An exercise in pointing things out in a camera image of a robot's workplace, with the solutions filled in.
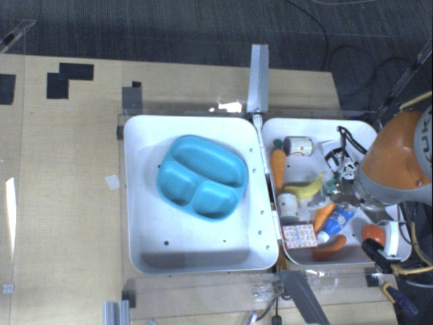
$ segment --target wooden surface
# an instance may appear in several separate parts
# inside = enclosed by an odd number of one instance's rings
[[[120,192],[111,190],[105,181],[109,175],[119,175],[116,127],[121,87],[141,81],[143,101],[149,107],[246,102],[249,70],[22,56],[0,60],[0,73],[16,73],[25,79],[24,100],[20,101],[18,92],[14,105],[0,106],[2,133],[21,143],[21,158],[19,154],[9,158],[19,171],[10,324],[101,324],[104,301],[119,301],[123,287]],[[58,72],[60,62],[94,64],[94,80],[70,81],[69,100],[47,100],[47,72]],[[271,106],[339,109],[332,76],[327,73],[272,70],[269,91]],[[22,112],[22,131],[20,125],[10,123],[13,110]],[[1,248],[3,258],[3,239]],[[179,302],[185,298],[181,289],[174,295]],[[333,294],[328,290],[320,297],[324,301]],[[377,302],[333,304],[325,306],[325,312],[333,324],[395,323],[391,304],[380,295],[372,299]],[[7,302],[3,302],[7,300],[2,295],[2,314],[7,311]],[[236,304],[232,307],[243,310]],[[284,324],[303,324],[293,305],[287,304],[281,312],[287,313]],[[245,316],[243,311],[157,322],[241,324]]]

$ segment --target floor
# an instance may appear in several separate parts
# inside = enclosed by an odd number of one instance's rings
[[[433,0],[315,1],[0,0],[0,37],[33,19],[12,53],[223,66],[267,43],[271,68],[330,71],[343,109],[377,109],[432,38]],[[432,56],[400,101],[431,88]],[[431,248],[431,209],[419,213]],[[408,293],[431,309],[429,290]]]

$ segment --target orange carrot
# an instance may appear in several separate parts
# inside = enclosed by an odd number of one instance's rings
[[[316,211],[316,215],[313,223],[313,229],[315,234],[320,230],[320,228],[325,223],[326,219],[331,215],[335,207],[336,204],[334,202],[331,202],[326,206],[324,206],[323,208],[318,209]]]
[[[271,153],[271,169],[277,191],[283,187],[284,171],[286,170],[286,154],[282,149],[275,149]]]
[[[326,260],[335,253],[341,251],[346,244],[345,235],[339,235],[336,240],[329,246],[313,249],[313,258],[316,260]]]

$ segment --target blue plate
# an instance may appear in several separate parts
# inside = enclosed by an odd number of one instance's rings
[[[219,221],[236,209],[247,183],[248,170],[240,157],[208,139],[186,135],[167,152],[156,187],[172,206]]]

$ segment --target yellow banana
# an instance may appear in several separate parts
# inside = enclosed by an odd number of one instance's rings
[[[317,179],[307,186],[285,186],[283,190],[295,194],[299,200],[312,198],[322,188],[322,178],[323,174],[320,173]]]

